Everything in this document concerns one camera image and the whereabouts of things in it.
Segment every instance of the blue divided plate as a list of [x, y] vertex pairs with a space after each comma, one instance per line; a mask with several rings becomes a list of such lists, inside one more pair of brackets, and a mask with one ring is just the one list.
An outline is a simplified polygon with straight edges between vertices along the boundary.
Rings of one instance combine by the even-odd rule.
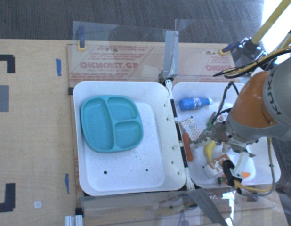
[[81, 125], [87, 144], [101, 153], [136, 147], [143, 126], [135, 103], [124, 96], [96, 96], [81, 107]]

